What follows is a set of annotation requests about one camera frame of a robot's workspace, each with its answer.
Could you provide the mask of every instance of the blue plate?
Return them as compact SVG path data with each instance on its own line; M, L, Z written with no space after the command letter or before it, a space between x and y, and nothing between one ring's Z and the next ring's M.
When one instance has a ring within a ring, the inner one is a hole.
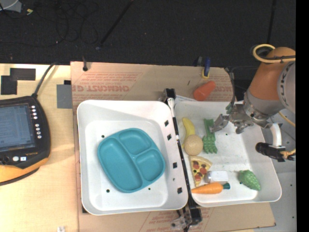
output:
M165 161L154 141L143 130L130 128L105 138L98 159L110 181L122 192L135 192L156 181Z

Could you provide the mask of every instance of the black floor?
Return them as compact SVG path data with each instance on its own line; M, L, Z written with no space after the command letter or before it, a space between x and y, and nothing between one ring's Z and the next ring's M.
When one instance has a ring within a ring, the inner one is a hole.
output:
M246 89L258 44L296 50L296 0L20 0L0 11L0 63L139 63L235 69Z

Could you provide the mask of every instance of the round tan toy food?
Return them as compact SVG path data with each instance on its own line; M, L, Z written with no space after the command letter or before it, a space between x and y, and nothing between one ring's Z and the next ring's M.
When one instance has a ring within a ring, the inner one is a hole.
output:
M203 150L203 140L196 134L189 135L185 139L183 147L188 155L197 156Z

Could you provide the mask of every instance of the white tray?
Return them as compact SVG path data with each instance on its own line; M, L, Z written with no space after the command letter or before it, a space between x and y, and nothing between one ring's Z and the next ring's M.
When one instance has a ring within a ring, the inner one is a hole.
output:
M93 215L183 208L188 192L170 108L160 101L97 101L77 109L84 208ZM160 149L166 168L151 185L133 193L113 186L97 157L99 143L118 131L145 131Z
M175 114L178 123L180 140L183 143L185 128L182 118L190 119L201 138L206 135L203 119L217 119L219 114L226 115L228 102L212 101L182 101L176 104ZM210 171L227 171L231 189L223 190L220 194L192 194L197 204L203 207L214 207L241 203L274 202L281 197L281 186L275 172L271 158L258 153L255 145L265 142L262 130L254 125L245 128L241 134L235 133L236 127L232 123L215 132L217 154L207 154L204 150L199 154L209 159L213 164ZM188 172L190 187L194 188L188 154L183 150ZM256 191L241 185L238 180L240 170L253 171L261 184L261 190Z

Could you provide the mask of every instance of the toy pizza slice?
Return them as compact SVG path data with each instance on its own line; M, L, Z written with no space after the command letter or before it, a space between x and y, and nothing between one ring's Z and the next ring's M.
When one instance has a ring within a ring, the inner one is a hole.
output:
M201 183L201 180L212 166L212 162L206 158L198 156L189 156L189 161L195 187L198 187Z

